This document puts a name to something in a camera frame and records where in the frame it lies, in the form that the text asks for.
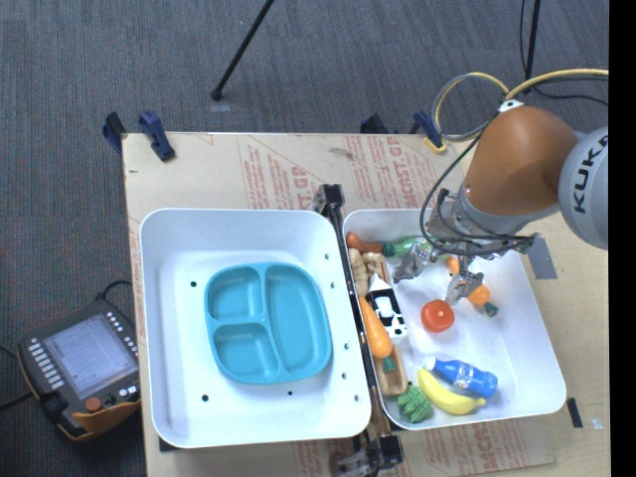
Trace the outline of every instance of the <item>tripod leg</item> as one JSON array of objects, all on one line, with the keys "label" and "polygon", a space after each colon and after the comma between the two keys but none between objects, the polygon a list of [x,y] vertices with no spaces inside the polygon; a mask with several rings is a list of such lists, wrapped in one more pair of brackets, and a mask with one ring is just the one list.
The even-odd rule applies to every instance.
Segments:
[{"label": "tripod leg", "polygon": [[223,87],[226,85],[226,83],[230,79],[232,72],[234,71],[235,67],[239,63],[240,57],[242,57],[242,54],[247,49],[247,46],[249,45],[251,38],[256,33],[256,30],[258,30],[260,23],[264,19],[265,15],[267,14],[267,11],[269,10],[269,8],[271,7],[271,4],[273,3],[274,3],[274,0],[267,0],[265,2],[265,5],[263,5],[262,9],[258,13],[258,16],[256,16],[255,21],[253,22],[253,24],[251,25],[251,28],[249,29],[249,32],[247,32],[247,35],[245,36],[242,43],[238,47],[238,51],[235,54],[235,57],[232,59],[232,61],[230,62],[230,65],[226,69],[226,73],[223,75],[217,87],[214,90],[212,90],[212,99],[221,100],[223,98],[223,94],[222,94]]},{"label": "tripod leg", "polygon": [[528,45],[528,63],[526,65],[526,80],[532,77],[533,60],[535,58],[535,42],[537,40],[537,28],[539,27],[539,11],[541,10],[541,0],[535,0],[533,9],[533,24],[530,30],[530,43]]}]

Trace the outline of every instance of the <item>blue bottle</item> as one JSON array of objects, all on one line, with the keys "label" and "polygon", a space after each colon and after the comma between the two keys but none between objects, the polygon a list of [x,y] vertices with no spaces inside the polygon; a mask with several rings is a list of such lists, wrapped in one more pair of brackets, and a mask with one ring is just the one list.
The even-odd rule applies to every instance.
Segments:
[{"label": "blue bottle", "polygon": [[498,381],[495,375],[462,361],[440,361],[434,355],[429,355],[424,360],[424,367],[440,375],[450,384],[480,398],[489,398],[497,389]]}]

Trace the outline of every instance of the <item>toy bottle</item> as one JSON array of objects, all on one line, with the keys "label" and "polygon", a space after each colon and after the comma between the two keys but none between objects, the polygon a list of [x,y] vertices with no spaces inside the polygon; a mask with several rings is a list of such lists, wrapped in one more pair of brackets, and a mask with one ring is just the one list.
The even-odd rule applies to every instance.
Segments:
[{"label": "toy bottle", "polygon": [[430,250],[430,244],[424,237],[409,237],[400,242],[384,242],[382,244],[382,254],[390,258],[392,256],[404,256],[410,251],[413,243],[417,242],[419,247],[424,251]]},{"label": "toy bottle", "polygon": [[489,398],[495,393],[498,385],[495,375],[462,361],[440,361],[434,355],[429,355],[424,360],[424,367],[440,375],[450,384],[480,398]]}]

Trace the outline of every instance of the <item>white plastic tray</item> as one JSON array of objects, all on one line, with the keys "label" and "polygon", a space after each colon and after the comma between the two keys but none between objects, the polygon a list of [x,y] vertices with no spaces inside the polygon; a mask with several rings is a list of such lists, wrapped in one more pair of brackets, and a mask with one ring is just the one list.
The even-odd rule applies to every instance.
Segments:
[{"label": "white plastic tray", "polygon": [[[362,210],[349,215],[344,235],[357,233],[367,241],[399,241],[420,236],[419,210]],[[400,258],[389,258],[390,273]],[[501,258],[476,258],[470,270],[484,272],[491,290],[491,302],[499,312],[489,318],[463,298],[455,308],[455,323],[445,332],[430,333],[420,321],[421,307],[436,298],[445,298],[450,281],[445,263],[430,264],[414,279],[395,285],[399,308],[408,336],[398,343],[408,379],[417,385],[417,371],[424,354],[439,359],[458,359],[499,379],[495,394],[485,406],[468,415],[452,415],[433,407],[433,415],[411,423],[400,413],[394,397],[383,397],[387,416],[404,429],[429,429],[486,420],[552,413],[565,401],[565,383],[552,343],[546,331],[530,282],[514,251]]]},{"label": "white plastic tray", "polygon": [[[310,211],[163,209],[140,228],[150,403],[157,433],[181,448],[339,438],[371,402],[336,233]],[[317,375],[254,385],[216,365],[204,316],[216,272],[264,261],[305,269],[320,288],[333,352]]]}]

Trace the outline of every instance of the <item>blue clamp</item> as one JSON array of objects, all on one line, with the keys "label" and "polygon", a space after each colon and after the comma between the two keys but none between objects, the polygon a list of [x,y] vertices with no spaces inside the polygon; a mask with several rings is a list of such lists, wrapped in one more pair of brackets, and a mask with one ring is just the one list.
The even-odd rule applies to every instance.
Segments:
[{"label": "blue clamp", "polygon": [[419,127],[424,129],[424,143],[436,154],[439,154],[446,150],[445,143],[441,140],[441,136],[437,132],[435,125],[433,124],[430,116],[426,115],[422,111],[418,111],[414,116],[415,124],[410,130],[410,134],[413,134]]},{"label": "blue clamp", "polygon": [[106,123],[103,124],[101,132],[108,144],[121,155],[121,135],[126,133],[126,129],[123,128],[117,113],[113,112],[106,117]]},{"label": "blue clamp", "polygon": [[163,130],[161,120],[154,111],[146,110],[141,113],[139,123],[143,132],[152,137],[153,142],[150,146],[155,151],[155,154],[159,156],[159,159],[165,161],[175,155],[175,151],[168,143],[168,137]]}]

